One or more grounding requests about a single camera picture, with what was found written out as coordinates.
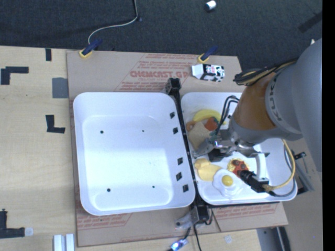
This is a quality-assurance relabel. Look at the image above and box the white and black milk carton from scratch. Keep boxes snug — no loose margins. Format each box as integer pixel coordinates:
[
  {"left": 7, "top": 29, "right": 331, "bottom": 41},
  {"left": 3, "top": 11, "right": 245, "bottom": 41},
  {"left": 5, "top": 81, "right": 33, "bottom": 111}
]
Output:
[{"left": 191, "top": 63, "right": 226, "bottom": 83}]

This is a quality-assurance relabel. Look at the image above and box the white fried egg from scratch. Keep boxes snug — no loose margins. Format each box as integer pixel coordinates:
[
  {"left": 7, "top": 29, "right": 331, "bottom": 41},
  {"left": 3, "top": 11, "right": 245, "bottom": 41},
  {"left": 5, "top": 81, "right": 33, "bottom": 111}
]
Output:
[{"left": 212, "top": 168, "right": 244, "bottom": 199}]

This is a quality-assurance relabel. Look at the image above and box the white plastic tray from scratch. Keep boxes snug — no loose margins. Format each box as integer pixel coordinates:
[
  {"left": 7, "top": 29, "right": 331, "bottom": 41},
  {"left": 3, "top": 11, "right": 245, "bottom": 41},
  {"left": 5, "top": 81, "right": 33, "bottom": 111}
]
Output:
[
  {"left": 73, "top": 92, "right": 196, "bottom": 216},
  {"left": 180, "top": 92, "right": 298, "bottom": 206}
]

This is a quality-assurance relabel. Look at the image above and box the black block with thin wires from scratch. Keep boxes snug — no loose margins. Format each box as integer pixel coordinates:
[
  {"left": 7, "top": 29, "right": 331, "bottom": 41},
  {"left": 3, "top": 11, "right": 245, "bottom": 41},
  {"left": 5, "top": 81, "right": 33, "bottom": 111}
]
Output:
[
  {"left": 165, "top": 77, "right": 182, "bottom": 96},
  {"left": 194, "top": 203, "right": 210, "bottom": 222}
]

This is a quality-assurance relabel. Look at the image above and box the thin black rod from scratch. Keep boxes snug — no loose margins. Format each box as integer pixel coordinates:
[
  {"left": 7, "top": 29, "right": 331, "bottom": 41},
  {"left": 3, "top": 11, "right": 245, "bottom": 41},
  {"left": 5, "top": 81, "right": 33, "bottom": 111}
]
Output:
[{"left": 174, "top": 93, "right": 203, "bottom": 206}]

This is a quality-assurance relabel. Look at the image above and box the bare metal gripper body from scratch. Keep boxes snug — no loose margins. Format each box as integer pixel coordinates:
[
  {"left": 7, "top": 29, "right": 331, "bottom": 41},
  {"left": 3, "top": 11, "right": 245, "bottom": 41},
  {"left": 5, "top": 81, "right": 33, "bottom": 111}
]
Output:
[{"left": 208, "top": 129, "right": 255, "bottom": 157}]

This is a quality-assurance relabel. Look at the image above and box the yellow banana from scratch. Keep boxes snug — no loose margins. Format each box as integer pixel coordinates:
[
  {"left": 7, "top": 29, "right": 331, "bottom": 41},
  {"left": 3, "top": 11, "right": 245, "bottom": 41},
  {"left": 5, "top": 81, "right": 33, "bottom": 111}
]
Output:
[{"left": 193, "top": 109, "right": 227, "bottom": 126}]

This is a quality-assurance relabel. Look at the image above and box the pizza slice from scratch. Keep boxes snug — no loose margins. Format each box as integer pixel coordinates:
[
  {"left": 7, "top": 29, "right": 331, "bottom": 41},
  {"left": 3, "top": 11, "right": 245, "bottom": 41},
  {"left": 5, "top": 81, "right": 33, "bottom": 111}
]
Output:
[{"left": 227, "top": 158, "right": 251, "bottom": 178}]

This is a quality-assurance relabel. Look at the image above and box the tan bread slice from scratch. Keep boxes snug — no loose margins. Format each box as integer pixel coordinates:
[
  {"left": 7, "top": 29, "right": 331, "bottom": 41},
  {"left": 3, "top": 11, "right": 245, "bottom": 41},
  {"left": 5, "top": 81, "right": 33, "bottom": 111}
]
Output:
[{"left": 188, "top": 121, "right": 210, "bottom": 151}]

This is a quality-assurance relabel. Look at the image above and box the brown cardboard board red print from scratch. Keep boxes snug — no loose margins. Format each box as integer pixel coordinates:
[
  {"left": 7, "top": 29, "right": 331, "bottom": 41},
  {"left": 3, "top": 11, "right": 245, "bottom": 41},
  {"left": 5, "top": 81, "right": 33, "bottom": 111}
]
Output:
[{"left": 65, "top": 50, "right": 289, "bottom": 247}]

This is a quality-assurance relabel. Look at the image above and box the pale yellow cheese piece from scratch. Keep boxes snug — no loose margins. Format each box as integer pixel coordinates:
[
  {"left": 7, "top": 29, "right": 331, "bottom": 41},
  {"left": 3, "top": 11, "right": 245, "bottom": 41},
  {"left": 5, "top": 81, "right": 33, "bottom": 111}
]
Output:
[{"left": 194, "top": 157, "right": 224, "bottom": 181}]

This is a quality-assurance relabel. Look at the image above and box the black cylinder on white bracket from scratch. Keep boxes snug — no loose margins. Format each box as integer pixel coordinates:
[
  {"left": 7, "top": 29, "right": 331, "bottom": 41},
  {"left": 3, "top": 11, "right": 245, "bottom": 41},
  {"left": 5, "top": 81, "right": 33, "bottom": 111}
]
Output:
[{"left": 239, "top": 152, "right": 270, "bottom": 193}]

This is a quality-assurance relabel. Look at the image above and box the red strawberry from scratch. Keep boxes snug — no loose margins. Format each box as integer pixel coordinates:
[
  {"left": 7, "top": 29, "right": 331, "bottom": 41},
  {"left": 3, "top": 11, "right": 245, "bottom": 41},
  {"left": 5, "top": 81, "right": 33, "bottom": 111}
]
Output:
[{"left": 204, "top": 117, "right": 219, "bottom": 132}]

